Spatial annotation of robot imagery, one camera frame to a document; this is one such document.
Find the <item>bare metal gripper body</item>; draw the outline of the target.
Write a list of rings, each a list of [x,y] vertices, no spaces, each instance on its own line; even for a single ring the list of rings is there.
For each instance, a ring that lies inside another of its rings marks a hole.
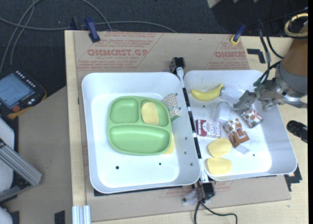
[[[296,108],[307,108],[308,106],[307,103],[301,101],[305,94],[296,91],[280,78],[266,80],[264,84],[255,89],[255,92],[259,101],[274,98],[277,99],[277,105],[288,104]]]

